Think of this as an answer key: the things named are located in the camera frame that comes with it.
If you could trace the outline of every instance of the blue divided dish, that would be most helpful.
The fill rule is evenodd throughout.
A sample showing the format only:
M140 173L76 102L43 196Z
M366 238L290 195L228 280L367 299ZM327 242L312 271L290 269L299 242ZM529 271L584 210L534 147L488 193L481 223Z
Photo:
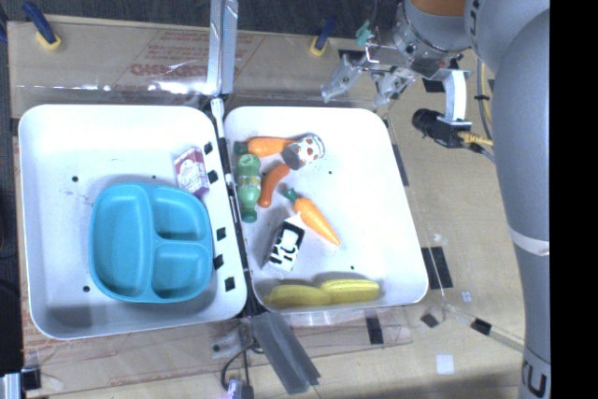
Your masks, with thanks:
M122 301L192 299L212 274L212 230L205 205L179 188L121 183L93 204L89 258L97 287Z

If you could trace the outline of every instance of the green bottle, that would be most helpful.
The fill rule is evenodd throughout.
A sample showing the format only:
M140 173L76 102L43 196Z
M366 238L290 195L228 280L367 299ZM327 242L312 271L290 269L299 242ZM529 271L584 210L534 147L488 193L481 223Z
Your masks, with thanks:
M241 208L241 220L253 223L258 219L255 205L262 193L260 159L251 153L241 155L236 162L236 194Z

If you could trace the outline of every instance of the black hole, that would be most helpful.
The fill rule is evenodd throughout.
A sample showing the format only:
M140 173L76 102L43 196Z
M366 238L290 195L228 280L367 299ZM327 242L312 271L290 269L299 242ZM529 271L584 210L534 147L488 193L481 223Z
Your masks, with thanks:
M220 268L224 264L224 260L222 259L222 255L219 254L216 258L214 258L214 269Z
M230 277L227 278L226 280L224 280L224 290L225 291L230 291L233 290L235 288L235 278Z

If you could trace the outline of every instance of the carrot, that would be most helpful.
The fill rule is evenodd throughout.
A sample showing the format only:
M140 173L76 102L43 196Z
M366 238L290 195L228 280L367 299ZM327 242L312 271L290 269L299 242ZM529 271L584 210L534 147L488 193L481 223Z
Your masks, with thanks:
M309 198L300 198L293 188L287 190L284 195L293 202L293 209L295 213L299 213L303 223L331 243L337 246L340 245L340 239L338 239L335 230Z
M291 167L287 164L277 164L272 168L262 180L262 192L260 193L260 199L258 205L262 208L268 208L272 204L272 195L274 189L278 183L289 175Z
M294 140L278 138L276 136L255 136L247 143L235 142L234 151L237 155L253 153L260 158L281 153L287 145Z

